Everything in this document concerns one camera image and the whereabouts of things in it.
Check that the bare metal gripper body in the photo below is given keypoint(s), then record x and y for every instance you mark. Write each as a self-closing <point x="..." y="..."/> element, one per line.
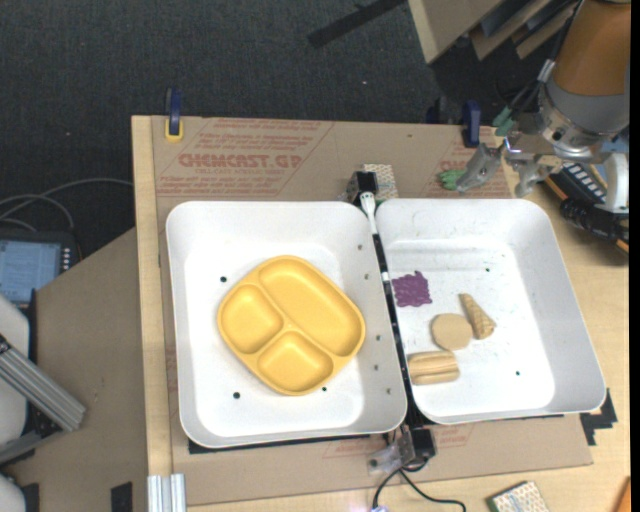
<point x="530" y="137"/>

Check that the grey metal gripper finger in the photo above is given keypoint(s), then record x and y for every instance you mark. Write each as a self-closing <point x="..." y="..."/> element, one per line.
<point x="482" y="167"/>
<point x="529" y="177"/>

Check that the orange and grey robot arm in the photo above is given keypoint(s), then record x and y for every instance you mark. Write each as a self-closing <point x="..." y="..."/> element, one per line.
<point x="592" y="55"/>

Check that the white patterned packet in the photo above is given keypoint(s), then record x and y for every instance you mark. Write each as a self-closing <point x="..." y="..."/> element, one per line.
<point x="517" y="499"/>
<point x="386" y="177"/>

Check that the white plastic tray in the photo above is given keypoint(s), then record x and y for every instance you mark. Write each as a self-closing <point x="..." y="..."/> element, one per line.
<point x="530" y="300"/>
<point x="200" y="320"/>

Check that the thin black and white rod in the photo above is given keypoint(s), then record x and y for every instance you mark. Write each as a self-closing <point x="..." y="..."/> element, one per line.
<point x="378" y="245"/>

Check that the purple grapes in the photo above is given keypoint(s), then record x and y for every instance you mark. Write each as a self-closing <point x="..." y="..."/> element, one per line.
<point x="411" y="290"/>

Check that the tan ice cream cone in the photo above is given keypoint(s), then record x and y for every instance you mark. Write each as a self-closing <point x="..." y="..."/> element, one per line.
<point x="477" y="317"/>

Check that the tan round biscuit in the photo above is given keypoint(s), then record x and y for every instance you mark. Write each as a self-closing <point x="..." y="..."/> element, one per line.
<point x="451" y="331"/>

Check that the tan bread bun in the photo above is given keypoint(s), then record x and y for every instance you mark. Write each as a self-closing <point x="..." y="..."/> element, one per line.
<point x="433" y="367"/>

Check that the yellow divided plate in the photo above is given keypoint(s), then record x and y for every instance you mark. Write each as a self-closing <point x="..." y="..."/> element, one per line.
<point x="300" y="300"/>

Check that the brown cardboard board red print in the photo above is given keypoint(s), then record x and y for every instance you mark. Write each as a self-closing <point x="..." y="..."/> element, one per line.
<point x="240" y="160"/>

